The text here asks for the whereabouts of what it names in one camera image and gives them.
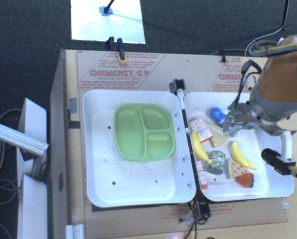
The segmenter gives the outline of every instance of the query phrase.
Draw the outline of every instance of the green plastic plate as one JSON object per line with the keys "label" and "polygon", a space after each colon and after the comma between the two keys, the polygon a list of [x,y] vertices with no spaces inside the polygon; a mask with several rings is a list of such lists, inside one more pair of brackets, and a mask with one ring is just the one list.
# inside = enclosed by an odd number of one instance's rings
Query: green plastic plate
{"label": "green plastic plate", "polygon": [[114,139],[119,154],[132,161],[164,159],[175,149],[171,118],[156,105],[119,107],[114,114]]}

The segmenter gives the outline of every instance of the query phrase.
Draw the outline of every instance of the yellow banana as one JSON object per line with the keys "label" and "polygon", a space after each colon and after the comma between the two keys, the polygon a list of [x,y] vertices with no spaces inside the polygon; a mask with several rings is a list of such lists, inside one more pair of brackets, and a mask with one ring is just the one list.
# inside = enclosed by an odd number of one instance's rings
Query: yellow banana
{"label": "yellow banana", "polygon": [[192,140],[193,150],[197,159],[202,161],[208,161],[208,163],[211,164],[212,161],[208,158],[207,153],[205,152],[202,145],[200,144],[199,136],[197,132],[193,130],[192,133],[190,134],[190,137]]}
{"label": "yellow banana", "polygon": [[237,141],[233,141],[232,145],[230,146],[230,151],[232,154],[232,158],[239,163],[241,166],[245,168],[251,168],[257,170],[257,167],[253,166],[240,152],[239,146]]}

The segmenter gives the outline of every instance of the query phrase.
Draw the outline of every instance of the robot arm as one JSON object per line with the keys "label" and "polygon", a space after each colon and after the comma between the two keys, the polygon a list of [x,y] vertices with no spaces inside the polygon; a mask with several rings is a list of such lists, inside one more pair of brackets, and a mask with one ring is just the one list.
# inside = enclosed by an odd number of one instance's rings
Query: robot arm
{"label": "robot arm", "polygon": [[[253,61],[242,68],[242,80],[237,98],[228,108],[223,131],[225,135],[236,135],[241,129],[260,127],[282,141],[282,153],[265,149],[262,158],[281,174],[289,174],[289,167],[296,161],[292,159],[291,134],[296,131],[281,129],[277,122],[297,112],[297,35],[284,39],[270,52],[261,49],[258,53],[273,53],[261,70]],[[260,74],[257,84],[251,90],[250,99],[239,103],[239,95],[245,85],[248,68],[253,66]]]}
{"label": "robot arm", "polygon": [[[297,35],[294,35],[277,47],[296,43]],[[234,135],[241,129],[259,126],[270,135],[281,135],[284,130],[278,127],[277,122],[297,112],[297,51],[270,57],[251,91],[250,100],[239,104],[237,98],[230,108],[224,123],[225,134]]]}

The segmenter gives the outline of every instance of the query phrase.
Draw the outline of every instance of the dark floor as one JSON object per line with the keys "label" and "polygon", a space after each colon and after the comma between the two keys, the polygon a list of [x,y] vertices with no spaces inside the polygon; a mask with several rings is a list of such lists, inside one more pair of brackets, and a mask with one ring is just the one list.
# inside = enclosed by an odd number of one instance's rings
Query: dark floor
{"label": "dark floor", "polygon": [[[245,49],[281,26],[285,5],[285,0],[140,1],[146,44],[126,44],[127,51],[211,54],[222,48]],[[0,115],[21,109],[25,97],[49,110],[60,49],[105,49],[103,42],[71,40],[70,9],[70,0],[0,0]],[[285,30],[270,39],[292,34],[297,34],[297,0],[290,0]],[[17,118],[17,113],[10,114],[3,123],[16,127]],[[11,149],[1,177],[14,179],[15,171]],[[16,238],[16,198],[0,206],[0,222]],[[0,239],[5,236],[0,229]]]}

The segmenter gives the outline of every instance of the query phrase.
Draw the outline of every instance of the yellow clip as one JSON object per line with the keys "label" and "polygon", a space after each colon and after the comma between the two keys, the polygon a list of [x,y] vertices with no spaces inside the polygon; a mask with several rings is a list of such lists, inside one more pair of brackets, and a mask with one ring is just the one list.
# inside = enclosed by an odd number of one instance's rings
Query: yellow clip
{"label": "yellow clip", "polygon": [[118,60],[120,64],[125,64],[127,62],[127,57],[124,55],[124,60],[121,59],[120,53],[118,52]]}

